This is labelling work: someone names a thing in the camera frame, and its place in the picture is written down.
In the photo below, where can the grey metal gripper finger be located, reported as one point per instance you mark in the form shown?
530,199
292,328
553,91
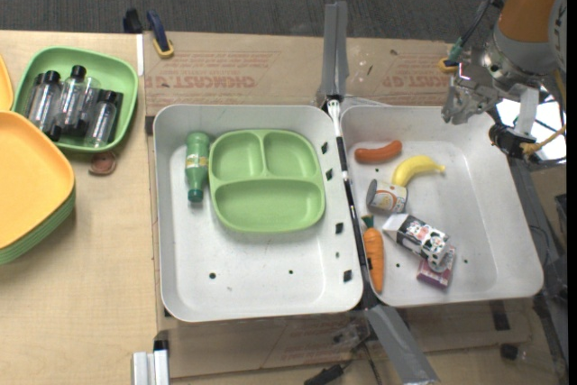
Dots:
451,108
472,103

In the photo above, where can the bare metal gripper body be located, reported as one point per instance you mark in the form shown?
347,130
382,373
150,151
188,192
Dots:
489,76

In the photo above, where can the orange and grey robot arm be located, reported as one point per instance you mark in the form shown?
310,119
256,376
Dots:
532,0

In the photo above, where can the yellow banana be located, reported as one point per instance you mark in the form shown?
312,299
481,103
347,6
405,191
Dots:
412,167

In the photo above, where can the orange toy sausage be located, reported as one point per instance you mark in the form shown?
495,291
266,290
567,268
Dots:
378,152

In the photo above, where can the small white and orange can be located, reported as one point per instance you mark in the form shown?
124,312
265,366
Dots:
388,196

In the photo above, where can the white plastic tray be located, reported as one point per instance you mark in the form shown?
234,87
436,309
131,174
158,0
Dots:
252,275
478,221

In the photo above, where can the white cow print carton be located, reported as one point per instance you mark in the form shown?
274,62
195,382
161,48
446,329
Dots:
421,236

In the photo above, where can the orange carrot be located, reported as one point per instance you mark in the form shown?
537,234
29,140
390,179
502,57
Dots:
374,252

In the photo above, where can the purple packet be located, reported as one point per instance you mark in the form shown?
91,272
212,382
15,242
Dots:
435,277

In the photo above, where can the brown cardboard board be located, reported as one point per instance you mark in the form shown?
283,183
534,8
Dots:
252,76

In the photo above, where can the green divided plate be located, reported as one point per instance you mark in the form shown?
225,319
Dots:
266,203

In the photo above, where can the green plastic bottle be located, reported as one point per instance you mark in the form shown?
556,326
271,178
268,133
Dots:
197,162

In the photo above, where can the green square plate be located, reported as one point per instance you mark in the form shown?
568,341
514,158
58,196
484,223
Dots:
121,76

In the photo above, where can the clear plastic bottle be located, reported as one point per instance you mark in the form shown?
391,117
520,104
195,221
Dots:
102,121
71,97
45,101

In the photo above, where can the brown biscuit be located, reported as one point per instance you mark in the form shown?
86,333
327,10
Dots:
103,163

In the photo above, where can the yellow plate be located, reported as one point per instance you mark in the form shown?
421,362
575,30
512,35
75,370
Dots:
4,85
31,176

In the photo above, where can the black cylinder on white bracket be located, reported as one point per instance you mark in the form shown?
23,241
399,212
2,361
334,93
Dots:
509,140

